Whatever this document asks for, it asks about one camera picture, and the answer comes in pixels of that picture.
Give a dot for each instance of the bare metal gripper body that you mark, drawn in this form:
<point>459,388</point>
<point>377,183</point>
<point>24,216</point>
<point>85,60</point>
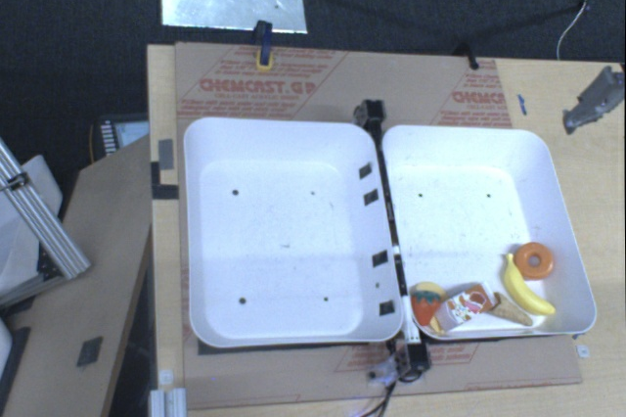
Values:
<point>597,98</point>

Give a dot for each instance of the orange doughnut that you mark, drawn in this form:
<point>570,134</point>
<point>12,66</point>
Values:
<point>534,261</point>

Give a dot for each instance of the white plastic tray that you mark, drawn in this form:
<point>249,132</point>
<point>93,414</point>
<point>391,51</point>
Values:
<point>460,219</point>
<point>279,234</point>

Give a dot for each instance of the brown cardboard board red print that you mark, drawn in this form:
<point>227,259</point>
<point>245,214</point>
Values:
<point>411,82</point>

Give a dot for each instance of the yellow banana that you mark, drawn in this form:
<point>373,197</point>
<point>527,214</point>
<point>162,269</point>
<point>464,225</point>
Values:
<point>522,291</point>

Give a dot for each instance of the brown ice cream cone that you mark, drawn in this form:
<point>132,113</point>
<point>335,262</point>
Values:
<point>511,311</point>

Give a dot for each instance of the thin black and white rod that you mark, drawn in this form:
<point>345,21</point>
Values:
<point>389,214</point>

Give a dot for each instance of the white and brown carton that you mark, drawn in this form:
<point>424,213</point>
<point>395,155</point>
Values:
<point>464,307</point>

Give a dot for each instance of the yellow round toy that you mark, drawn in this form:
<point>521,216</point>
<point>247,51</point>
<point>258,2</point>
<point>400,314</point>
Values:
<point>428,286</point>

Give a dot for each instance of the red strawberry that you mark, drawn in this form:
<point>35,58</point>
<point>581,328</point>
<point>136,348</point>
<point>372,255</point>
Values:
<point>424,306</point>

